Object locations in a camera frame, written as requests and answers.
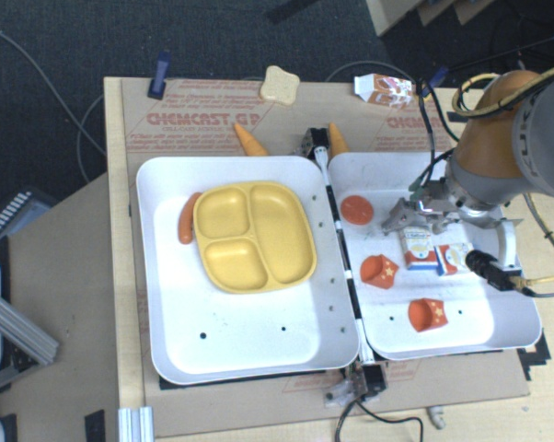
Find small white red blue carton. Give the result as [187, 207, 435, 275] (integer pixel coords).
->
[433, 242, 476, 277]
[399, 226, 440, 272]

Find black cylinder on white bracket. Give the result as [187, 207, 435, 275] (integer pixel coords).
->
[465, 217, 525, 293]

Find red round disc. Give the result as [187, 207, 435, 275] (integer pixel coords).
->
[340, 193, 375, 226]

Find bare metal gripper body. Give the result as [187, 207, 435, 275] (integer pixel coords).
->
[409, 179, 506, 232]

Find beige toy bread slice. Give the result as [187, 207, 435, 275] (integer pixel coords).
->
[259, 64, 302, 109]

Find white plastic tray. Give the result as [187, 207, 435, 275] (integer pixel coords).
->
[135, 155, 363, 385]
[326, 150, 544, 362]

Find thin black and white rod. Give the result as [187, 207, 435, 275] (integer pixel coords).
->
[314, 146, 375, 364]

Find red fries box yellow stars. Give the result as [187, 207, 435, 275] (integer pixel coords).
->
[359, 254, 400, 291]
[407, 297, 450, 333]

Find orange toy carrot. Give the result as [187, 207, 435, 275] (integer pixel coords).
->
[328, 122, 351, 155]
[233, 122, 271, 157]

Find brown cardboard board red print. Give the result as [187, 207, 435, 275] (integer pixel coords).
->
[120, 76, 532, 437]

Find white and orange carton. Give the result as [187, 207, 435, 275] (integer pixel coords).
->
[353, 73, 417, 111]

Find yellow divided plate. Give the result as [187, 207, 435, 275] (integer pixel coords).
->
[192, 180, 318, 295]

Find orange toy sausage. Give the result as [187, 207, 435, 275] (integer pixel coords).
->
[177, 192, 204, 246]

